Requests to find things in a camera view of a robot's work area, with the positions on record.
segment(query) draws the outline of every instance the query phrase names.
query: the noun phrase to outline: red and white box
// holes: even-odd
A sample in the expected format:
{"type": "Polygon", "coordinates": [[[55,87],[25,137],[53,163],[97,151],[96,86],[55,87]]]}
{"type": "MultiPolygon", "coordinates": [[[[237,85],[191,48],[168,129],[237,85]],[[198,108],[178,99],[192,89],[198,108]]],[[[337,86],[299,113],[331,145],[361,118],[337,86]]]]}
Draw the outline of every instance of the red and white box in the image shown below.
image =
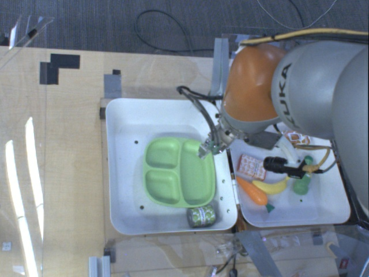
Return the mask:
{"type": "Polygon", "coordinates": [[[265,180],[266,170],[263,167],[263,161],[254,157],[242,154],[239,162],[237,172],[249,178],[255,178],[260,181],[265,180]]]}

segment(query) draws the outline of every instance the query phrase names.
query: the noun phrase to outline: wooden surface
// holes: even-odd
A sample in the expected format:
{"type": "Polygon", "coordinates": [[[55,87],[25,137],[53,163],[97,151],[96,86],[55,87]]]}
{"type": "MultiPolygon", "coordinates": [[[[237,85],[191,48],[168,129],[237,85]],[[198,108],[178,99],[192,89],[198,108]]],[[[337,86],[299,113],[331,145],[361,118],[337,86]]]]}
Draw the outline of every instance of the wooden surface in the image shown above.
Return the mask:
{"type": "MultiPolygon", "coordinates": [[[[24,124],[30,115],[35,123],[45,224],[43,244],[37,236],[32,236],[32,241],[37,261],[43,264],[43,276],[88,276],[88,258],[101,257],[107,245],[116,248],[119,260],[112,266],[114,277],[126,271],[131,271],[132,277],[205,276],[209,265],[225,263],[227,254],[218,254],[217,248],[228,244],[231,235],[131,238],[110,225],[104,195],[107,182],[103,180],[106,141],[99,109],[104,74],[113,69],[122,72],[123,97],[179,98],[178,85],[203,93],[209,90],[212,59],[26,48],[0,71],[1,147],[10,139],[16,142],[18,176],[32,235],[37,235],[37,222],[23,144],[24,124]],[[49,62],[51,53],[80,55],[80,69],[60,69],[59,85],[40,85],[40,62],[49,62]]],[[[7,277],[18,276],[13,266],[23,265],[23,257],[6,187],[3,153],[2,160],[0,236],[3,241],[13,241],[11,252],[0,252],[0,275],[7,277]]],[[[337,275],[332,258],[315,258],[319,253],[315,248],[311,251],[315,266],[303,257],[298,261],[282,257],[277,265],[287,274],[299,269],[299,264],[308,272],[324,268],[329,273],[326,276],[337,275]]],[[[239,263],[241,276],[258,276],[249,257],[239,263]]]]}

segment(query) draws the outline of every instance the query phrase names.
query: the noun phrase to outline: banana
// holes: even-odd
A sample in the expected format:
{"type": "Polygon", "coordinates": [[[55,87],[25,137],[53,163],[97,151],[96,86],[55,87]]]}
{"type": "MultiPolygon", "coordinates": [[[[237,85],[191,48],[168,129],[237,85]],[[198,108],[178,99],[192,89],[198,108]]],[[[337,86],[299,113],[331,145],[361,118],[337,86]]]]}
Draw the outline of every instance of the banana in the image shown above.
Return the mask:
{"type": "Polygon", "coordinates": [[[267,184],[261,181],[253,181],[253,184],[260,190],[263,190],[268,195],[274,195],[281,193],[285,188],[287,188],[287,181],[289,177],[285,177],[282,181],[276,182],[274,184],[267,184]]]}

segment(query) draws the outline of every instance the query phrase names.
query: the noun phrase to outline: orange carrot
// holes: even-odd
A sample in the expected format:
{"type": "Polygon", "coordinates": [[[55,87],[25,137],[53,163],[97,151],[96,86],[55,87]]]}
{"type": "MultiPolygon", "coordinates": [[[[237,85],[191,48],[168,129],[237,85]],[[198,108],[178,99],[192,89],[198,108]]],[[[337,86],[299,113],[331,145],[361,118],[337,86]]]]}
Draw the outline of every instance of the orange carrot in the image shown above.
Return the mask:
{"type": "Polygon", "coordinates": [[[268,204],[268,197],[262,190],[239,177],[236,177],[236,180],[242,189],[250,196],[253,202],[258,205],[268,204]]]}

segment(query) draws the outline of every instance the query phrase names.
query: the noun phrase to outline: robotic arm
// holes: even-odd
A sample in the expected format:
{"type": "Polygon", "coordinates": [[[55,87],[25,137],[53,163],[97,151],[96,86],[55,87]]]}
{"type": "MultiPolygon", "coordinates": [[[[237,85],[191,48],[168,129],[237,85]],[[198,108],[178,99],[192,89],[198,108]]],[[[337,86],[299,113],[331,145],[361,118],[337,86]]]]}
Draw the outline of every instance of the robotic arm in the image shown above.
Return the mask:
{"type": "Polygon", "coordinates": [[[203,158],[234,139],[272,149],[283,121],[297,132],[335,140],[341,163],[368,214],[368,46],[318,41],[284,50],[247,46],[234,59],[216,125],[219,144],[206,140],[203,158]]]}

